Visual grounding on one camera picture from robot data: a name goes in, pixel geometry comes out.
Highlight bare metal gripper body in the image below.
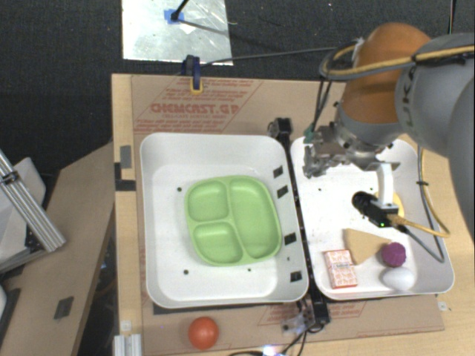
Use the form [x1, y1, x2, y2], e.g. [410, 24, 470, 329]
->
[309, 122, 384, 171]

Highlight white plastic tray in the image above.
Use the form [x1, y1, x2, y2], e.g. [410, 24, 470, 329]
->
[289, 135, 456, 302]
[139, 131, 310, 309]

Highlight thin black rod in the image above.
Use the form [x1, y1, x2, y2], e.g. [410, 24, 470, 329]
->
[280, 134, 322, 313]

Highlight green divided plate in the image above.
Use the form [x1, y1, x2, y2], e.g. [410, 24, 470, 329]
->
[183, 174, 282, 267]

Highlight tan pizza slice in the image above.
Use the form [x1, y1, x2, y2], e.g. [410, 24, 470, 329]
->
[341, 228, 393, 266]

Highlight brown cardboard board red print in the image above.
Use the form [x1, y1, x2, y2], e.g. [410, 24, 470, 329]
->
[129, 74, 445, 356]

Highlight red and white carton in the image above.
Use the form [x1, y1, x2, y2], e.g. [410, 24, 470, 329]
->
[322, 249, 358, 290]

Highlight purple round toy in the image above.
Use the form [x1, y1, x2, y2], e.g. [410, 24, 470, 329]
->
[381, 241, 407, 268]

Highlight white egg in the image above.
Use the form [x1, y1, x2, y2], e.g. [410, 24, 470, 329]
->
[381, 266, 416, 292]

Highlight orange ball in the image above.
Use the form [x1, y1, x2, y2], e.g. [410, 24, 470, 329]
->
[187, 316, 220, 351]

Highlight black block with thin wires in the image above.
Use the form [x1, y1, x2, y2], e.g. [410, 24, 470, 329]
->
[267, 116, 295, 141]
[309, 297, 331, 326]

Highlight black cylinder on white bracket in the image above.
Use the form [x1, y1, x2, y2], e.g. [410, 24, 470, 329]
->
[351, 162, 404, 228]

